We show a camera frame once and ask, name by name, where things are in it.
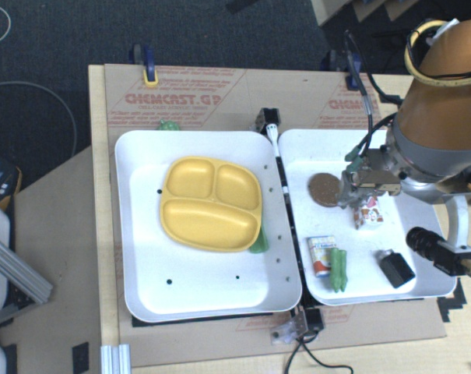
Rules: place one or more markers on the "green toy bean pods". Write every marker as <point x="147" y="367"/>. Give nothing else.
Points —
<point x="338" y="271"/>

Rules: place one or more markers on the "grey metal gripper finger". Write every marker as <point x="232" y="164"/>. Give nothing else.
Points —
<point x="365" y="200"/>
<point x="346" y="193"/>

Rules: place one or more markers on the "white blue and red carton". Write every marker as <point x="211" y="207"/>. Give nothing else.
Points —
<point x="318" y="253"/>

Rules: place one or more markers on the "white plastic tray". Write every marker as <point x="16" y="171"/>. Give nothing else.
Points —
<point x="375" y="244"/>
<point x="204" y="286"/>

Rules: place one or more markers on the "thin black and white rod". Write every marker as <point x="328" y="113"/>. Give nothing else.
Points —
<point x="287" y="205"/>

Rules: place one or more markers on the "brown cardboard board red print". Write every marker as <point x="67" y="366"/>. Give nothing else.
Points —
<point x="219" y="96"/>

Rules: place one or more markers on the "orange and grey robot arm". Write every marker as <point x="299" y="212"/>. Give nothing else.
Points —
<point x="437" y="107"/>

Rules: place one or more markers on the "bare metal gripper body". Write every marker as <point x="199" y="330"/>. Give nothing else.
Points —
<point x="375" y="171"/>

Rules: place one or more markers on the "brown round biscuit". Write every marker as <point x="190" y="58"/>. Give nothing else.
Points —
<point x="322" y="189"/>

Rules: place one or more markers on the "white and red small carton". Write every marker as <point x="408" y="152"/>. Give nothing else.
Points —
<point x="369" y="216"/>

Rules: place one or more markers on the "green toy pepper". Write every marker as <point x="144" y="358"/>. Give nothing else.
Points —
<point x="169" y="125"/>

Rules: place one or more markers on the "black box with silver cap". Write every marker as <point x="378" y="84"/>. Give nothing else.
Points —
<point x="396" y="269"/>

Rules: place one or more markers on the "black cylinder on white bracket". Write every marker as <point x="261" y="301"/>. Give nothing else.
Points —
<point x="437" y="249"/>

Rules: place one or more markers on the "yellow divided plate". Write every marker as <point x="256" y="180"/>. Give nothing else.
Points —
<point x="209" y="205"/>

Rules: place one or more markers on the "green toy vegetable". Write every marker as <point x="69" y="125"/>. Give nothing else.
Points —
<point x="261" y="243"/>

